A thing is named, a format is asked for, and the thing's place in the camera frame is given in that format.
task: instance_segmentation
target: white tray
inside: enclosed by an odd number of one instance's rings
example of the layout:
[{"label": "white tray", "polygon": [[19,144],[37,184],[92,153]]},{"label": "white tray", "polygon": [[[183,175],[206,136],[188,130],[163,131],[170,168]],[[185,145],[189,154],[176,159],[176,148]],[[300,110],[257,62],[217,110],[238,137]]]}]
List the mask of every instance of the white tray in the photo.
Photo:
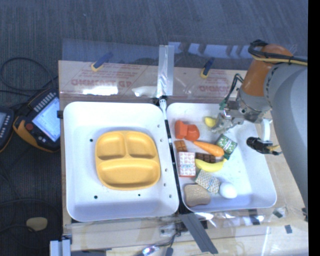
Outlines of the white tray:
[{"label": "white tray", "polygon": [[[199,141],[215,143],[219,134],[213,134],[204,123],[204,117],[216,118],[219,113],[218,104],[173,103],[167,108],[172,141],[175,137],[175,122],[181,120],[186,124],[194,124],[200,130]],[[229,129],[225,135],[237,143],[237,147],[223,168],[212,175],[222,181],[231,182],[238,193],[234,199],[226,199],[219,194],[211,193],[211,202],[207,205],[187,207],[193,212],[216,212],[255,208],[269,208],[277,200],[277,193],[265,159],[265,156],[247,146],[248,137],[258,137],[254,124],[244,122]],[[195,146],[191,141],[184,140],[190,152],[207,153]],[[182,199],[185,200],[184,186],[196,184],[194,178],[179,177]]]},{"label": "white tray", "polygon": [[[161,110],[147,103],[72,102],[63,111],[66,208],[79,222],[163,217],[179,206],[178,191]],[[133,130],[155,142],[161,165],[159,181],[137,190],[104,186],[95,164],[97,139],[106,132]]]}]

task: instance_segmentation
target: yellow plastic plate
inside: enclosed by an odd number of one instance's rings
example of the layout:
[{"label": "yellow plastic plate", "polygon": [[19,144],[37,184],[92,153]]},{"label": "yellow plastic plate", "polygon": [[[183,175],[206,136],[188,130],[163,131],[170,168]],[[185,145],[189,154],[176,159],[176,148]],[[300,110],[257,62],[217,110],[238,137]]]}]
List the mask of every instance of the yellow plastic plate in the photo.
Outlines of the yellow plastic plate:
[{"label": "yellow plastic plate", "polygon": [[115,190],[145,189],[161,175],[157,147],[150,136],[139,131],[102,134],[95,144],[95,165],[102,184]]}]

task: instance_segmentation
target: chocolate bar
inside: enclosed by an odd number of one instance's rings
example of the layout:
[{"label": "chocolate bar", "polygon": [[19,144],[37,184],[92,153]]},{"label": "chocolate bar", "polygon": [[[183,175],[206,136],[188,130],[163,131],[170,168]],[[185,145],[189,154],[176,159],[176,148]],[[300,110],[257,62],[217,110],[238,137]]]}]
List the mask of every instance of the chocolate bar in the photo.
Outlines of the chocolate bar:
[{"label": "chocolate bar", "polygon": [[216,157],[212,154],[206,154],[206,153],[195,153],[195,158],[200,159],[202,161],[205,161],[207,163],[215,163],[217,161]]},{"label": "chocolate bar", "polygon": [[176,140],[174,141],[174,145],[177,152],[187,152],[187,147],[184,140]]}]

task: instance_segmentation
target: black handheld controller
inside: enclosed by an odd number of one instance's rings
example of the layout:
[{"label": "black handheld controller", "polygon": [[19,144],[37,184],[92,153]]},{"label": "black handheld controller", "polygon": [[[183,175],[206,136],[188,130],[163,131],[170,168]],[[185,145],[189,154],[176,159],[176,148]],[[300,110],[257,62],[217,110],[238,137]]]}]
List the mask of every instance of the black handheld controller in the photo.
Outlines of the black handheld controller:
[{"label": "black handheld controller", "polygon": [[0,106],[0,152],[6,148],[13,134],[14,119],[15,113],[11,108]]},{"label": "black handheld controller", "polygon": [[47,89],[36,95],[13,123],[15,132],[26,142],[47,152],[60,149],[59,92]]}]

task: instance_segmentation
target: metal bracket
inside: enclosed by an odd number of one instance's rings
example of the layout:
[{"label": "metal bracket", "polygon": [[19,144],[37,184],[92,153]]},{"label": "metal bracket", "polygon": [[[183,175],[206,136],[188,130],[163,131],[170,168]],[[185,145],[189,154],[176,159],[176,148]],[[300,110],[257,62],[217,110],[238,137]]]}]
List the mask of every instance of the metal bracket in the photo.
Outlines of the metal bracket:
[{"label": "metal bracket", "polygon": [[71,256],[70,240],[50,241],[50,256]]},{"label": "metal bracket", "polygon": [[56,112],[56,117],[59,119],[63,119],[64,118],[64,111],[63,110],[58,110]]},{"label": "metal bracket", "polygon": [[210,252],[211,254],[218,254],[217,248],[212,243],[210,237],[200,223],[200,220],[194,213],[180,214],[180,219],[189,230],[194,241],[199,246],[201,252]]}]

